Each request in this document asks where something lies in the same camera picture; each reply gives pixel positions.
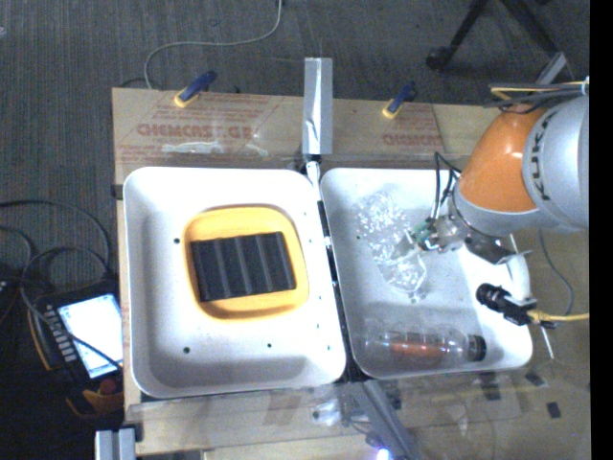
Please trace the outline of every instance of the blue and yellow clamp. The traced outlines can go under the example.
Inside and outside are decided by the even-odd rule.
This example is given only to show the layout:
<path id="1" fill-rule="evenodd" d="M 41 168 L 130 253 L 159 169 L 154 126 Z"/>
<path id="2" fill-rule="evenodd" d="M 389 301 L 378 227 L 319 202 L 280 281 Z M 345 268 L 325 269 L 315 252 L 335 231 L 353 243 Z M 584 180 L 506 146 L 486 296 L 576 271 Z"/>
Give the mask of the blue and yellow clamp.
<path id="1" fill-rule="evenodd" d="M 383 116 L 388 119 L 396 118 L 402 109 L 402 103 L 404 101 L 413 101 L 417 95 L 418 91 L 415 89 L 415 82 L 411 80 L 404 85 L 404 87 L 402 87 L 402 90 L 400 90 L 400 92 L 393 99 L 385 104 L 385 107 L 383 107 L 383 110 L 381 111 L 383 112 Z"/>
<path id="2" fill-rule="evenodd" d="M 174 96 L 174 103 L 179 107 L 187 107 L 193 101 L 195 101 L 198 98 L 198 94 L 203 90 L 206 90 L 216 78 L 217 73 L 215 73 L 213 70 L 209 70 L 207 73 L 201 75 L 190 85 L 178 92 Z"/>

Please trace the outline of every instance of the gray carpet floor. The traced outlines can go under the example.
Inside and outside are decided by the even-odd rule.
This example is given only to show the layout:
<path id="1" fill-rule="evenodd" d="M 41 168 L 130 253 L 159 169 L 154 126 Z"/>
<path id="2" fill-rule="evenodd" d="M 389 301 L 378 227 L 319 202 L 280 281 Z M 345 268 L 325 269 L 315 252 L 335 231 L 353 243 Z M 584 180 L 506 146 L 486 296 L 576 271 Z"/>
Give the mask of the gray carpet floor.
<path id="1" fill-rule="evenodd" d="M 590 0 L 526 1 L 567 58 L 560 78 L 589 75 Z M 428 53 L 448 44 L 470 2 L 283 0 L 269 37 L 165 49 L 151 58 L 149 78 L 156 88 L 180 89 L 213 69 L 212 91 L 301 96 L 304 58 L 326 57 L 334 63 L 336 98 L 387 100 L 413 80 L 418 102 L 482 104 L 490 83 L 533 81 L 549 57 L 493 0 L 447 67 L 428 68 Z M 78 205 L 113 240 L 111 89 L 145 87 L 144 64 L 161 45 L 263 36 L 277 12 L 276 0 L 0 0 L 0 202 Z M 2 208 L 0 226 L 27 234 L 39 252 L 103 249 L 92 223 L 58 207 Z M 26 257 L 19 237 L 0 231 L 0 262 L 17 268 Z M 59 288 L 99 270 L 75 253 L 56 264 Z M 115 258 L 111 266 L 117 269 Z M 0 362 L 0 457 L 87 458 L 93 428 L 50 392 L 23 311 L 17 304 L 15 329 L 2 328 L 15 344 Z"/>

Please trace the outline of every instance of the yellow cable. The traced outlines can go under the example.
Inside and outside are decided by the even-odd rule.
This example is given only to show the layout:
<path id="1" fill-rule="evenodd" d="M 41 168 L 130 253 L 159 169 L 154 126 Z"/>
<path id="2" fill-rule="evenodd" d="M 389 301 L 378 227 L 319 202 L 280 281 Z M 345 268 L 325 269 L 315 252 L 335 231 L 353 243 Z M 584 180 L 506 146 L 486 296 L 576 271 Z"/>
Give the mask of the yellow cable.
<path id="1" fill-rule="evenodd" d="M 549 313 L 545 313 L 544 311 L 541 311 L 541 310 L 528 310 L 526 313 L 534 322 L 542 322 L 542 321 L 570 322 L 573 320 L 587 320 L 590 318 L 589 312 L 588 313 L 576 313 L 574 315 L 550 315 Z"/>

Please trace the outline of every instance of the clear plastic bottle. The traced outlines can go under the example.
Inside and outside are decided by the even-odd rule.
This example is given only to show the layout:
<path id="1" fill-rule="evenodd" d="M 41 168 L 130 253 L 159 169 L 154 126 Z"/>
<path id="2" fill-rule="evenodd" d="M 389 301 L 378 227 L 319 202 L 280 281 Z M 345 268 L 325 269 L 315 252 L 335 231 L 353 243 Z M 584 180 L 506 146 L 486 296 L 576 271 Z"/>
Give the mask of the clear plastic bottle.
<path id="1" fill-rule="evenodd" d="M 379 361 L 394 362 L 403 370 L 445 370 L 486 357 L 486 341 L 451 326 L 425 330 L 386 331 L 372 329 L 366 352 Z"/>
<path id="2" fill-rule="evenodd" d="M 380 191 L 360 200 L 355 207 L 357 232 L 366 242 L 385 281 L 409 296 L 412 303 L 423 299 L 426 268 L 421 251 L 404 252 L 395 257 L 398 244 L 407 238 L 408 217 L 392 196 Z"/>

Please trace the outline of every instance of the white plastic tray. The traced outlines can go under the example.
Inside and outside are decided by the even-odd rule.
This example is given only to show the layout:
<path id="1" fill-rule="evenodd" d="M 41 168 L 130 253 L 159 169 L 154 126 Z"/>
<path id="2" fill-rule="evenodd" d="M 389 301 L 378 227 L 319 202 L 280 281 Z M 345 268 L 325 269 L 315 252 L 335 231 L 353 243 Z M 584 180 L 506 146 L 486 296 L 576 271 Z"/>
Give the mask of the white plastic tray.
<path id="1" fill-rule="evenodd" d="M 430 214 L 435 187 L 434 171 L 333 169 L 322 179 L 354 358 L 374 378 L 507 369 L 522 366 L 532 355 L 527 326 L 512 324 L 475 298 L 475 290 L 482 283 L 512 288 L 506 266 L 489 264 L 464 247 L 444 254 L 428 252 L 423 257 L 427 269 L 426 296 L 418 303 L 410 303 L 406 295 L 386 284 L 370 247 L 356 236 L 355 206 L 360 199 L 386 191 L 398 206 L 407 210 L 409 223 L 415 226 Z M 487 354 L 483 361 L 439 371 L 415 371 L 400 360 L 372 360 L 362 341 L 368 323 L 374 320 L 400 326 L 415 322 L 426 327 L 447 324 L 467 334 L 481 335 L 488 347 Z"/>
<path id="2" fill-rule="evenodd" d="M 143 168 L 124 186 L 130 351 L 136 383 L 154 398 L 316 386 L 346 363 L 315 193 L 291 171 Z M 219 320 L 185 277 L 183 229 L 215 207 L 264 205 L 294 223 L 309 296 L 287 313 Z"/>

